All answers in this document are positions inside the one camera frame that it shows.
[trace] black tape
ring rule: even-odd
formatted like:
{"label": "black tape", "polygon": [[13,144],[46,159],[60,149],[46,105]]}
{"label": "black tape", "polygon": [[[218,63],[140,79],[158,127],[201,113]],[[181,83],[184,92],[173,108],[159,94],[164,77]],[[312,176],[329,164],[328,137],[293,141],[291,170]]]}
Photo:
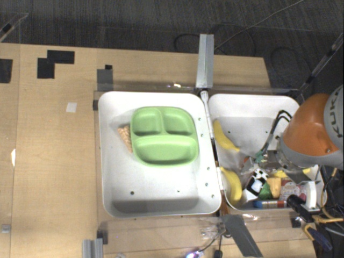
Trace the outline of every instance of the black tape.
{"label": "black tape", "polygon": [[0,83],[11,82],[12,65],[12,59],[0,59]]}
{"label": "black tape", "polygon": [[108,240],[108,232],[106,230],[97,230],[97,239],[103,239],[103,245],[107,245],[109,240]]}
{"label": "black tape", "polygon": [[38,58],[37,78],[55,78],[55,65],[51,64],[47,58]]}
{"label": "black tape", "polygon": [[12,28],[12,25],[10,23],[7,23],[3,28],[2,31],[4,33],[8,32]]}
{"label": "black tape", "polygon": [[48,50],[48,61],[51,64],[74,64],[75,52]]}
{"label": "black tape", "polygon": [[98,111],[98,100],[97,99],[93,100],[93,111]]}

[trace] banana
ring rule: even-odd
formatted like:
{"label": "banana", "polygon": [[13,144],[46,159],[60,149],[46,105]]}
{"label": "banana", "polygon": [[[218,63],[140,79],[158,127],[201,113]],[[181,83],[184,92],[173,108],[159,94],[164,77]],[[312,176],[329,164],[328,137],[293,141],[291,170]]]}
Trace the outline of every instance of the banana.
{"label": "banana", "polygon": [[[311,168],[306,168],[306,169],[303,169],[302,172],[303,174],[307,174],[311,171]],[[273,177],[276,177],[276,178],[288,178],[288,176],[286,175],[286,173],[284,173],[283,170],[278,170],[276,173],[274,173],[272,175]]]}
{"label": "banana", "polygon": [[227,170],[223,167],[221,167],[221,171],[225,175],[226,179],[231,185],[231,192],[230,192],[229,198],[228,198],[228,194],[226,194],[227,198],[232,205],[235,205],[241,199],[241,195],[242,195],[240,179],[237,176],[237,174],[233,171]]}
{"label": "banana", "polygon": [[215,139],[220,144],[220,146],[224,149],[233,149],[237,152],[240,151],[240,148],[237,148],[231,140],[225,136],[225,134],[222,131],[221,124],[218,120],[215,120],[213,123],[214,128],[214,135]]}

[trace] wooden table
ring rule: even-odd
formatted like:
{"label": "wooden table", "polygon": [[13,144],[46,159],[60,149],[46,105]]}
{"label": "wooden table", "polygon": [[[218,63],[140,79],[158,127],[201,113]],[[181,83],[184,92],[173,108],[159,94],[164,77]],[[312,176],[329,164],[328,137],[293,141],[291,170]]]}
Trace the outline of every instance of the wooden table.
{"label": "wooden table", "polygon": [[[37,79],[37,58],[47,50],[74,51],[74,64],[56,64],[55,79]],[[92,109],[97,69],[113,66],[115,84],[132,82],[195,85],[196,54],[124,51],[95,48],[0,44],[0,59],[12,59],[12,80],[0,84],[0,257],[81,257],[84,239],[98,229],[95,119]],[[214,84],[269,87],[262,58],[215,56]],[[77,103],[75,113],[67,104]],[[11,152],[16,149],[15,167]],[[310,240],[292,229],[288,212],[257,214],[248,227],[264,257],[314,257]],[[164,232],[169,221],[163,218]],[[164,247],[161,229],[113,221],[122,239],[104,246],[106,258],[125,250],[127,258],[184,257],[205,245],[197,224],[175,234]],[[126,240],[136,234],[137,244]],[[241,257],[232,239],[223,241],[224,257]],[[206,257],[212,257],[212,251]]]}

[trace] yellow object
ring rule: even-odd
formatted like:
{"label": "yellow object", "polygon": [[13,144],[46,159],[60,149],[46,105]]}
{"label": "yellow object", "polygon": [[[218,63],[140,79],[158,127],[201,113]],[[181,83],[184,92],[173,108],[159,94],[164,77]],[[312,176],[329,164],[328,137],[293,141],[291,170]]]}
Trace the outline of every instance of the yellow object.
{"label": "yellow object", "polygon": [[231,192],[228,196],[228,194],[226,194],[229,202],[232,205],[235,205],[240,199],[241,199],[241,195],[242,195],[242,188],[241,188],[241,182],[239,177],[237,176],[237,174],[233,171],[227,170],[223,167],[221,167],[221,171],[222,173],[225,175],[226,179],[228,180],[228,182],[231,185]]}
{"label": "yellow object", "polygon": [[225,136],[225,134],[222,131],[221,124],[218,120],[215,120],[213,123],[213,128],[214,128],[214,135],[215,139],[220,144],[220,146],[224,149],[233,149],[237,152],[240,151],[240,148],[237,148],[233,142]]}
{"label": "yellow object", "polygon": [[331,218],[331,219],[325,219],[319,215],[313,215],[312,216],[314,222],[316,224],[327,224],[327,223],[334,223],[334,222],[337,222],[337,221],[344,221],[343,218]]}
{"label": "yellow object", "polygon": [[270,186],[271,194],[273,195],[274,199],[277,199],[281,193],[281,178],[268,178],[267,183]]}
{"label": "yellow object", "polygon": [[[310,171],[311,171],[311,168],[306,168],[306,169],[302,170],[303,174],[307,174]],[[273,177],[275,177],[275,178],[288,178],[288,176],[286,175],[286,173],[284,173],[283,170],[279,170],[276,173],[274,173]]]}

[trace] white tray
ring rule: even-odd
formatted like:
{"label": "white tray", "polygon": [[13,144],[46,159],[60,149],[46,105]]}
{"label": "white tray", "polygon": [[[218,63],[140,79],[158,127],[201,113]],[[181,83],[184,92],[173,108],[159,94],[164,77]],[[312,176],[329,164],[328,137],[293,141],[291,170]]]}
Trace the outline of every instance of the white tray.
{"label": "white tray", "polygon": [[[198,158],[184,166],[150,167],[130,154],[117,128],[145,106],[173,106],[192,116]],[[202,101],[191,94],[108,92],[98,103],[103,204],[114,217],[209,214],[221,203],[209,128]]]}
{"label": "white tray", "polygon": [[[216,142],[219,163],[238,174],[242,187],[250,178],[250,174],[240,175],[244,158],[254,156],[262,148],[279,110],[294,115],[298,108],[299,105],[294,99],[285,96],[217,94],[209,99],[212,121],[219,120],[223,132],[240,148],[239,152],[226,150]],[[281,120],[274,135],[280,135],[287,125],[286,121]],[[276,149],[276,145],[277,140],[274,138],[269,149]],[[312,167],[307,176],[314,180],[317,170],[318,166]],[[318,203],[323,186],[322,181],[316,185]],[[254,209],[252,202],[245,207],[232,207],[239,210]]]}

